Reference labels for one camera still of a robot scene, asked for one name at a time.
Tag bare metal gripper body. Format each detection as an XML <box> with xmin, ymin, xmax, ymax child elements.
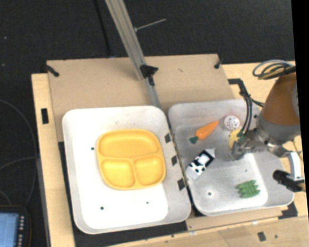
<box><xmin>237</xmin><ymin>127</ymin><xmax>291</xmax><ymax>161</ymax></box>

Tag yellow banana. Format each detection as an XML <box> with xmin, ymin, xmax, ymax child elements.
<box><xmin>227</xmin><ymin>128</ymin><xmax>246</xmax><ymax>150</ymax></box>

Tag white plastic tray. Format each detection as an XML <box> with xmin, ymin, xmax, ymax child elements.
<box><xmin>60</xmin><ymin>100</ymin><xmax>193</xmax><ymax>236</ymax></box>
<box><xmin>166</xmin><ymin>95</ymin><xmax>296</xmax><ymax>220</ymax></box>

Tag orange carrot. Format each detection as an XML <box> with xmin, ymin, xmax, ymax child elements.
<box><xmin>188</xmin><ymin>120</ymin><xmax>221</xmax><ymax>144</ymax></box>

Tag black and white milk carton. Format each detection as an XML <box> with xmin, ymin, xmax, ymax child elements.
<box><xmin>183</xmin><ymin>147</ymin><xmax>218</xmax><ymax>182</ymax></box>

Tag green pea pods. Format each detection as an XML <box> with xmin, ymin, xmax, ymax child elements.
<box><xmin>235</xmin><ymin>179</ymin><xmax>261</xmax><ymax>200</ymax></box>

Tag thin black and white rod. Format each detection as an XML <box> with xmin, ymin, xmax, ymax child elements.
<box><xmin>169</xmin><ymin>125</ymin><xmax>190</xmax><ymax>191</ymax></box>

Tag yellow divided plate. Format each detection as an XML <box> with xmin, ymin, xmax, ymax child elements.
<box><xmin>95</xmin><ymin>126</ymin><xmax>168</xmax><ymax>192</ymax></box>

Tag brown cardboard board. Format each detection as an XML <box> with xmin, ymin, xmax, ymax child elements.
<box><xmin>45</xmin><ymin>42</ymin><xmax>285</xmax><ymax>242</ymax></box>

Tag black cylinder on white bracket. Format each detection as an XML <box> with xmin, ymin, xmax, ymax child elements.
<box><xmin>270</xmin><ymin>151</ymin><xmax>306</xmax><ymax>194</ymax></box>

